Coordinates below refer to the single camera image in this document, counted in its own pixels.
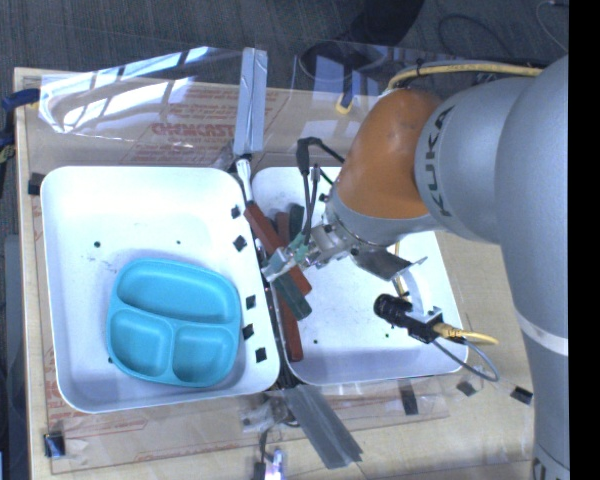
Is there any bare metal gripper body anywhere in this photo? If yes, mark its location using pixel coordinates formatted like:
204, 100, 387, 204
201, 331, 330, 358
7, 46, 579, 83
295, 222, 360, 271

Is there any dark green bar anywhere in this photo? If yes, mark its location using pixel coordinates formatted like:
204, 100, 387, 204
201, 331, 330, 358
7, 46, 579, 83
287, 203, 307, 243
271, 271, 314, 322

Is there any brown bar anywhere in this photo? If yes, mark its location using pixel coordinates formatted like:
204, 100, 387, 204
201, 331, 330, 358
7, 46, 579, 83
273, 211, 305, 363
243, 201, 314, 297

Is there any white plastic tray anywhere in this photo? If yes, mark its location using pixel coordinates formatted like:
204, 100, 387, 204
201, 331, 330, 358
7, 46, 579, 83
39, 165, 282, 415
250, 166, 470, 387

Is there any blue divided plate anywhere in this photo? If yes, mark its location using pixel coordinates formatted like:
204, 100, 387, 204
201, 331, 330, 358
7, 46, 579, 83
105, 257, 244, 389

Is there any brown cardboard board red print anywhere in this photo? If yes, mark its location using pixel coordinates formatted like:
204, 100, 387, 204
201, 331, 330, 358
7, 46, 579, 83
29, 82, 454, 475

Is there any black cylinder on white bracket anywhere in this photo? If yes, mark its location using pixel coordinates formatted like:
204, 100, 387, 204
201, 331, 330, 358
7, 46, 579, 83
352, 247, 444, 345

